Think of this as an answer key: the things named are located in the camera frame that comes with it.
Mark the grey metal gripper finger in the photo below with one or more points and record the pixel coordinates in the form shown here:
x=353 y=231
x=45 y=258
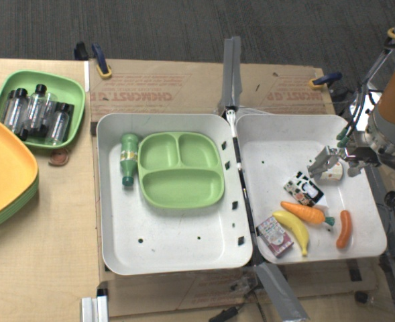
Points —
x=356 y=170
x=324 y=161

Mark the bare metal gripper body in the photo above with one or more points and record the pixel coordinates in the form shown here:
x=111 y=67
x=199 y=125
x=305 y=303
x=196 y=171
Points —
x=365 y=154

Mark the small white cup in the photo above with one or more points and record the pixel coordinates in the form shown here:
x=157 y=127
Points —
x=334 y=173

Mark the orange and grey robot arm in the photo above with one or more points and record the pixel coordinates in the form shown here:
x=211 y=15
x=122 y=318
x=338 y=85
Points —
x=393 y=92

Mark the black and white carton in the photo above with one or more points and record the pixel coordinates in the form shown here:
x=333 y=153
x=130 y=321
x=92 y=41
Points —
x=302 y=190

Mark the white plastic tray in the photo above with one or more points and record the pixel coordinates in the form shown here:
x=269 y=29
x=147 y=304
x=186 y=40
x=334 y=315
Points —
x=277 y=139
x=170 y=233

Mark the orange carrot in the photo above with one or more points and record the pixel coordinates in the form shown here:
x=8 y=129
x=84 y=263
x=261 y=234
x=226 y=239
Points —
x=304 y=212

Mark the orange sausage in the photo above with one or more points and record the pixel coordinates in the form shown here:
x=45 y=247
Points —
x=344 y=230

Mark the yellow banana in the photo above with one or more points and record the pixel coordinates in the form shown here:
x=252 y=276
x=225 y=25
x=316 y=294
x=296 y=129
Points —
x=296 y=228

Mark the pink and white carton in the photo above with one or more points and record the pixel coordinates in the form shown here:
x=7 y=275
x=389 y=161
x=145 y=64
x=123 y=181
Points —
x=276 y=237

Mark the green divided plate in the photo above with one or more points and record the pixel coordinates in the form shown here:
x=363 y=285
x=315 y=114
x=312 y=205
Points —
x=180 y=186

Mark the brown cardboard board red print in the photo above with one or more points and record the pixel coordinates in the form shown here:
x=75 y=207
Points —
x=190 y=86

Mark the green bottle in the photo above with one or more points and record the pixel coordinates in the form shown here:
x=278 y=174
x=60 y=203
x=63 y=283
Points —
x=129 y=156

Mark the green square plate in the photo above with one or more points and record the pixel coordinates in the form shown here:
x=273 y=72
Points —
x=73 y=92

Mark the clear plastic bottle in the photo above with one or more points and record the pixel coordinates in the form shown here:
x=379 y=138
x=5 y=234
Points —
x=16 y=111
x=59 y=126
x=36 y=111

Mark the yellow plate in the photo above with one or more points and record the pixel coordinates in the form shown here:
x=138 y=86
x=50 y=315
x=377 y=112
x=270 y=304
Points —
x=6 y=166

